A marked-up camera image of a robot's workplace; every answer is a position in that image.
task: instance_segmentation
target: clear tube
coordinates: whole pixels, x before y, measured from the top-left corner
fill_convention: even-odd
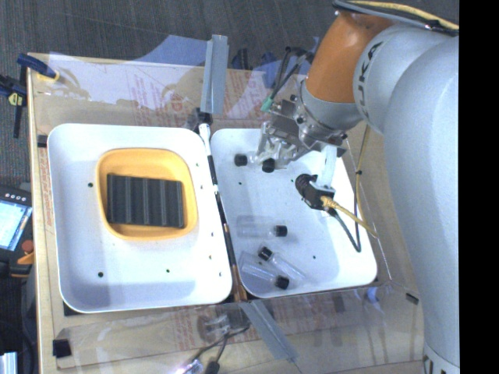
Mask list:
[[[291,264],[282,254],[273,252],[265,245],[259,248],[258,256],[275,267],[279,273],[289,277],[293,282],[298,283],[306,279],[304,272]]]
[[[259,264],[253,256],[247,252],[243,252],[239,270],[241,274],[256,277],[263,282],[272,286],[285,290],[289,286],[289,279],[272,270],[268,265]]]
[[[266,216],[239,216],[235,228],[236,234],[245,238],[272,238],[288,235],[288,227],[284,221]]]

